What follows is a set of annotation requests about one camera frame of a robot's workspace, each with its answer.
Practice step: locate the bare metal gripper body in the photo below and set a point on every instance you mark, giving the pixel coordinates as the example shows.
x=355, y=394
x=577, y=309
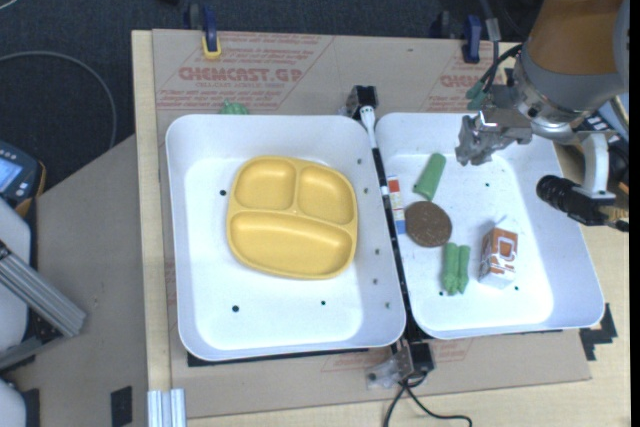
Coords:
x=510, y=125

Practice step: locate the orange and white carton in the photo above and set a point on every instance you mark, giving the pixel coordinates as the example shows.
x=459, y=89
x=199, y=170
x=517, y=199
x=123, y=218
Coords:
x=497, y=255

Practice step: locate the brown round biscuit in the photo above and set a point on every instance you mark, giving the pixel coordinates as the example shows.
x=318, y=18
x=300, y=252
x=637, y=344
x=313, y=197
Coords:
x=428, y=224

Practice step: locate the black cylinder on white bracket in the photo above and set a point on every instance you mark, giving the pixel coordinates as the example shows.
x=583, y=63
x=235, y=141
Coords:
x=570, y=197

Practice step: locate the brown cardboard board red print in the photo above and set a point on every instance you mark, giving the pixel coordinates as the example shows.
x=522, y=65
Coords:
x=280, y=65

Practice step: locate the green toy cylinder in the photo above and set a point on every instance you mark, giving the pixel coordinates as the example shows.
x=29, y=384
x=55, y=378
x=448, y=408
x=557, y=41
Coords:
x=430, y=177

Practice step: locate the yellow divided plate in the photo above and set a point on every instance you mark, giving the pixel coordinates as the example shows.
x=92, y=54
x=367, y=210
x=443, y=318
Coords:
x=290, y=235

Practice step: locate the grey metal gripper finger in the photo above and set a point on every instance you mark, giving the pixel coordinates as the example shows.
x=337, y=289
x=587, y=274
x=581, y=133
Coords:
x=491, y=149
x=467, y=145

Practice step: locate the green toy vegetable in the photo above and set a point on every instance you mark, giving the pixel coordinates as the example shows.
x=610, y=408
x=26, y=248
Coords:
x=233, y=108

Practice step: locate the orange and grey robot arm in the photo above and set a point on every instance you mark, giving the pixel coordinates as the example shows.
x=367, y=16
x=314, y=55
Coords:
x=575, y=25

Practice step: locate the thin black and white rod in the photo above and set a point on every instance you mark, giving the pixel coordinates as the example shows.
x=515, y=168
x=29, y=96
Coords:
x=373, y=142

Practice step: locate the white plastic tray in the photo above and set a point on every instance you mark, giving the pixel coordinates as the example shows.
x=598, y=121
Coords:
x=500, y=315
x=280, y=315

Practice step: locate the white red and blue packet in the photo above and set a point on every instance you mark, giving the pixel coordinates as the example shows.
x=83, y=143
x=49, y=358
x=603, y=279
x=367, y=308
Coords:
x=396, y=205

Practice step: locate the green toy asparagus bunch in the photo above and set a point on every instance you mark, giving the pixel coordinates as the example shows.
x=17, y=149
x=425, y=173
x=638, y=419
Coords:
x=455, y=270

